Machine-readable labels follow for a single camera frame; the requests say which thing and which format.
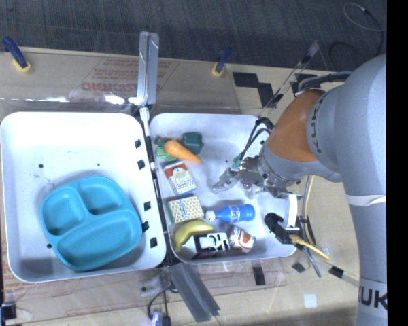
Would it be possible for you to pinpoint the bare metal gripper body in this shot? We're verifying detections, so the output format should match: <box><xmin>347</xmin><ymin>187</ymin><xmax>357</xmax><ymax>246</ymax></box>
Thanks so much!
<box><xmin>237</xmin><ymin>156</ymin><xmax>302</xmax><ymax>200</ymax></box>

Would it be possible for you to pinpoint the blue bottle white cap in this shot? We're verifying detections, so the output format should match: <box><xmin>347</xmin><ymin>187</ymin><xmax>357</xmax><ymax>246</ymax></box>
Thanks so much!
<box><xmin>204</xmin><ymin>204</ymin><xmax>256</xmax><ymax>224</ymax></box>

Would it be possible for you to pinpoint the orange and white carton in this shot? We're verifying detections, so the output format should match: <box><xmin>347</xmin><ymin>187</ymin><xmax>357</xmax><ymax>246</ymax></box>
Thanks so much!
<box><xmin>163</xmin><ymin>160</ymin><xmax>198</xmax><ymax>197</ymax></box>

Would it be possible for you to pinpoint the yellow patterned carton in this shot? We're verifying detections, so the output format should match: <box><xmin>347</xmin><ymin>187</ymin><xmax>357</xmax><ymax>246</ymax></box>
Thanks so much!
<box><xmin>166</xmin><ymin>195</ymin><xmax>205</xmax><ymax>225</ymax></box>

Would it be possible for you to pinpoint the white plastic tray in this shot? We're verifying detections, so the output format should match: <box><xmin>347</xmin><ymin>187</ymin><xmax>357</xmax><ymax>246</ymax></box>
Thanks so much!
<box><xmin>0</xmin><ymin>111</ymin><xmax>167</xmax><ymax>283</ymax></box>
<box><xmin>148</xmin><ymin>113</ymin><xmax>299</xmax><ymax>265</ymax></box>

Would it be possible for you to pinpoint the dark green pepper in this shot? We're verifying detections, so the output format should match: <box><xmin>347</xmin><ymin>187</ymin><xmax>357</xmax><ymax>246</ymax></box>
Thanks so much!
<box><xmin>180</xmin><ymin>131</ymin><xmax>205</xmax><ymax>156</ymax></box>

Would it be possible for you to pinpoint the orange carrot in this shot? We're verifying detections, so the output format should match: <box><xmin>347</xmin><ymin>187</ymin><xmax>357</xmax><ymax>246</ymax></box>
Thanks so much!
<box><xmin>163</xmin><ymin>139</ymin><xmax>203</xmax><ymax>164</ymax></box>

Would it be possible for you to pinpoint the red and white can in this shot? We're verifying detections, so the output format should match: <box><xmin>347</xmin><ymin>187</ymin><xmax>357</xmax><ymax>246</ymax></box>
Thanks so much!
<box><xmin>228</xmin><ymin>225</ymin><xmax>257</xmax><ymax>255</ymax></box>

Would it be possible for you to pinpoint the yellow banana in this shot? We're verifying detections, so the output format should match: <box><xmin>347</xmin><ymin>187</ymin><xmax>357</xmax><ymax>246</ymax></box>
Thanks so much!
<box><xmin>173</xmin><ymin>219</ymin><xmax>215</xmax><ymax>253</ymax></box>

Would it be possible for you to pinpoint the black and white carton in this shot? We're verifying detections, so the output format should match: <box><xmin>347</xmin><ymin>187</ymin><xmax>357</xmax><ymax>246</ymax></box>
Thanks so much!
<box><xmin>192</xmin><ymin>232</ymin><xmax>232</xmax><ymax>256</ymax></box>

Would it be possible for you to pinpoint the green striped packet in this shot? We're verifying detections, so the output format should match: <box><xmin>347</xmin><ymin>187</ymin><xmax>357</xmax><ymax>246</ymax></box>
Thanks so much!
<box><xmin>155</xmin><ymin>145</ymin><xmax>177</xmax><ymax>163</ymax></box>

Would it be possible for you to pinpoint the brown cardboard board red print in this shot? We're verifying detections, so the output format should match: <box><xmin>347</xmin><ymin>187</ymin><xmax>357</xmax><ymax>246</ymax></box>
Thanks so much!
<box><xmin>0</xmin><ymin>46</ymin><xmax>361</xmax><ymax>326</ymax></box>

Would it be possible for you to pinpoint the blue divided plate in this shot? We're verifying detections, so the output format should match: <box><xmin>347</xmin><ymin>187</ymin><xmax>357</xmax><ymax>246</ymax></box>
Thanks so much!
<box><xmin>39</xmin><ymin>175</ymin><xmax>144</xmax><ymax>273</ymax></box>

